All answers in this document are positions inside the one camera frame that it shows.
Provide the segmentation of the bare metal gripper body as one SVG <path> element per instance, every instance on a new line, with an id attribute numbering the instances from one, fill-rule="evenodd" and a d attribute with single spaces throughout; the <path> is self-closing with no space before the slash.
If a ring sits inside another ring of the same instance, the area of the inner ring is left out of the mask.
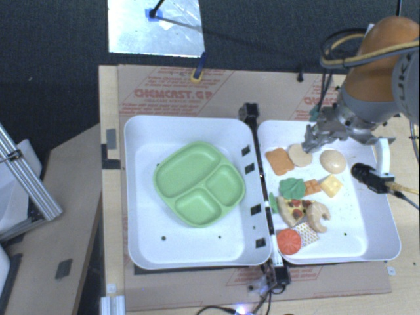
<path id="1" fill-rule="evenodd" d="M 348 138 L 360 144 L 375 144 L 378 138 L 372 133 L 378 124 L 359 118 L 346 106 L 322 108 L 316 123 L 315 133 L 329 131 L 331 143 Z"/>

